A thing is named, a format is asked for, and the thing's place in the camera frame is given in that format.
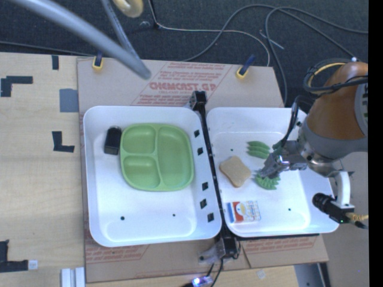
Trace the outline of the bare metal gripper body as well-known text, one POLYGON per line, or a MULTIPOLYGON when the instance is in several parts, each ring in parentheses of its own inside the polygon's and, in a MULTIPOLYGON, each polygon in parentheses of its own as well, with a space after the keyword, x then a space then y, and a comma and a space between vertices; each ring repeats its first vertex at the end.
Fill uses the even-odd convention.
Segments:
POLYGON ((279 172, 310 168, 325 178, 331 178, 339 173, 336 162, 317 153, 307 142, 287 141, 279 155, 279 172))

